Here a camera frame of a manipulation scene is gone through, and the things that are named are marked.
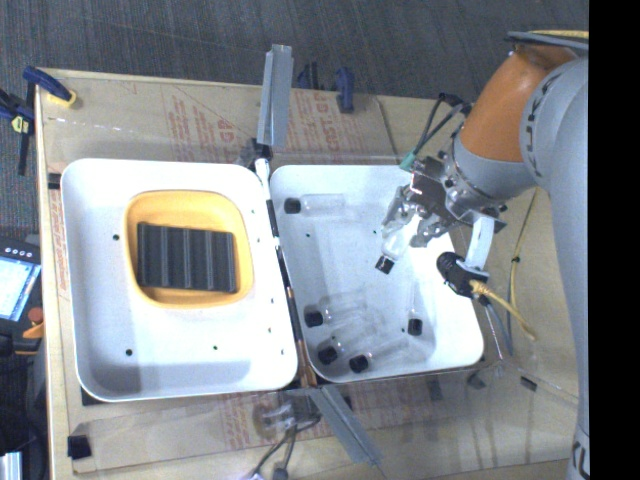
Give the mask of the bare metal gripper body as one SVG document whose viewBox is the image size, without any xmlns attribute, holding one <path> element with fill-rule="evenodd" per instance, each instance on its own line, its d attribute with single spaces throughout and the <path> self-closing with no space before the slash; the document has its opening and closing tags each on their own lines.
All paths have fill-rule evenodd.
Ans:
<svg viewBox="0 0 640 480">
<path fill-rule="evenodd" d="M 495 227 L 506 226 L 501 218 L 502 202 L 470 184 L 454 160 L 414 160 L 410 172 L 409 200 L 423 218 L 439 227 L 472 226 L 480 217 L 490 218 Z"/>
</svg>

